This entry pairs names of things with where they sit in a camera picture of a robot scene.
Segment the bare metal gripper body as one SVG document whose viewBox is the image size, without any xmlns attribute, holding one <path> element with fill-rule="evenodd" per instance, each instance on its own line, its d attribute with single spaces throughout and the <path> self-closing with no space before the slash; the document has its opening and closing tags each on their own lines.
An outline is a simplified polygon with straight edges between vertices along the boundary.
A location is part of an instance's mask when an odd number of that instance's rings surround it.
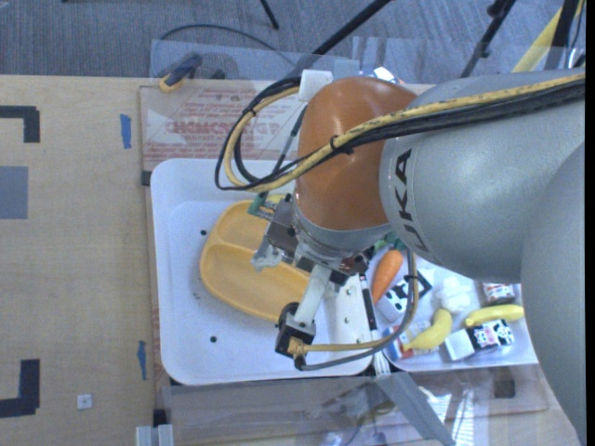
<svg viewBox="0 0 595 446">
<path fill-rule="evenodd" d="M 367 271 L 370 229 L 358 226 L 356 216 L 337 204 L 307 216 L 298 202 L 282 199 L 263 235 L 263 247 L 276 247 L 283 254 L 280 263 L 308 274 L 321 268 L 331 282 L 342 285 Z"/>
</svg>

